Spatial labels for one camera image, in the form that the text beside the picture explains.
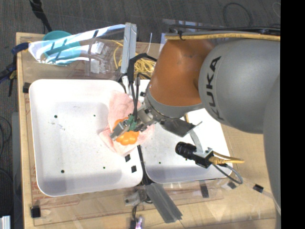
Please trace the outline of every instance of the gray carpet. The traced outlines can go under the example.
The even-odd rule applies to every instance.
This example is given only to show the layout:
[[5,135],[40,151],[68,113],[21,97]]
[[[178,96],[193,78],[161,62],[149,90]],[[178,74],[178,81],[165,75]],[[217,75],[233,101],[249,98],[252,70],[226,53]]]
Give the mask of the gray carpet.
[[[72,34],[110,24],[132,22],[138,27],[138,40],[160,42],[167,32],[163,19],[200,22],[225,27],[280,27],[281,0],[41,0],[53,30]],[[29,0],[1,0],[0,71],[10,64],[16,32],[47,33],[31,11]],[[8,97],[9,81],[0,84],[0,116],[11,122],[18,111],[16,81]],[[8,133],[4,122],[2,129]],[[12,177],[12,141],[5,143],[0,168]],[[0,217],[11,215],[13,189],[0,173]]]

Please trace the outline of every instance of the wooden table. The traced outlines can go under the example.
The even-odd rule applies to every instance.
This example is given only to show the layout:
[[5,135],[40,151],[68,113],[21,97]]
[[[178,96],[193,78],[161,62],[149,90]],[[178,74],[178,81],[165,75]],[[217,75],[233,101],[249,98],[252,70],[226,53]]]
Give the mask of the wooden table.
[[[43,35],[32,33],[16,34],[16,44],[26,41],[41,39]],[[110,212],[103,213],[80,213],[75,216],[76,209],[73,203],[82,203],[83,210],[89,211],[92,206],[97,206],[93,201],[101,201],[101,204],[111,206],[120,205],[124,193],[109,191],[103,194],[85,194],[75,197],[50,198],[39,191],[35,183],[35,165],[33,155],[33,140],[31,133],[31,114],[29,112],[29,96],[23,92],[26,82],[32,83],[40,78],[67,78],[63,71],[55,69],[56,66],[44,68],[35,61],[29,52],[20,52],[17,55],[18,68],[18,95],[20,115],[20,152],[21,152],[21,174],[22,174],[22,202],[24,228],[99,228],[99,229],[128,229],[131,214],[129,208],[119,209],[111,215]],[[228,186],[215,187],[217,181],[207,181],[210,191],[215,191],[213,199],[188,199],[172,193],[175,204],[183,214],[181,221],[165,224],[158,211],[153,206],[137,212],[145,218],[145,228],[151,229],[183,229],[183,228],[207,228],[207,229],[273,229],[275,227],[275,207],[271,198],[269,177],[266,168],[263,136],[241,132],[231,127],[222,126],[225,139],[231,156],[240,157],[245,160],[244,164],[234,165],[234,168],[243,176],[244,184],[230,189]],[[253,185],[259,184],[264,187],[264,192],[253,190]],[[194,183],[189,185],[188,192],[194,194]],[[61,206],[52,207],[52,203]],[[31,217],[31,207],[35,204],[44,206],[41,209],[41,217]]]

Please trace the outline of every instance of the black lettering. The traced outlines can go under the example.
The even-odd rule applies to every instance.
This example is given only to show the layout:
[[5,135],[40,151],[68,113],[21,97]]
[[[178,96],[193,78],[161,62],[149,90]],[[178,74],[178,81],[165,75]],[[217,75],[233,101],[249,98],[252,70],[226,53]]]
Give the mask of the black lettering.
[[214,101],[214,96],[213,96],[213,93],[211,93],[211,92],[206,92],[206,94],[208,95],[208,96],[210,96],[211,98],[212,98],[212,103],[209,103],[209,105],[211,106],[211,107],[215,107],[216,106],[216,104],[215,104],[215,101]]
[[206,88],[213,89],[213,86],[211,85],[213,78],[214,78],[214,74],[212,75],[211,78],[209,77],[209,74],[206,76],[206,79],[208,80],[208,84],[206,85]]
[[216,114],[217,119],[219,119],[219,120],[224,120],[224,119],[222,119],[222,118],[220,117],[219,112],[218,112],[218,109],[216,109],[216,111],[215,111],[214,109],[211,109],[211,110]]
[[215,72],[215,66],[217,64],[217,61],[221,58],[221,56],[219,56],[218,58],[216,59],[213,59],[212,62],[211,62],[211,65],[210,65],[210,68],[213,72]]

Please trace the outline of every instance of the white tray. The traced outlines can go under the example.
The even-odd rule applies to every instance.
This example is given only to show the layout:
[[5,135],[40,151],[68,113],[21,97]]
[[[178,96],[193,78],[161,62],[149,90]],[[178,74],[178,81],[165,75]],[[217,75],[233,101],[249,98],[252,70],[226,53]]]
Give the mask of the white tray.
[[142,179],[137,149],[126,162],[98,137],[107,126],[108,80],[37,80],[30,86],[37,184],[48,196],[133,187]]

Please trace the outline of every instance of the pink towel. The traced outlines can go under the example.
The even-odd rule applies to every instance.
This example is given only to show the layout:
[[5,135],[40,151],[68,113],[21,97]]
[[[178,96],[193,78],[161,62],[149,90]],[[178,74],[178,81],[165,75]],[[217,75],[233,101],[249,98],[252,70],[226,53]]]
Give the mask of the pink towel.
[[110,150],[121,156],[128,155],[137,147],[137,145],[143,144],[145,140],[152,136],[154,131],[154,125],[149,126],[144,132],[140,132],[137,142],[132,145],[124,146],[116,141],[112,141],[109,134],[113,131],[115,121],[128,117],[129,114],[132,114],[133,108],[133,100],[129,95],[113,91],[109,102],[108,125],[101,133],[99,133],[100,139],[110,148]]

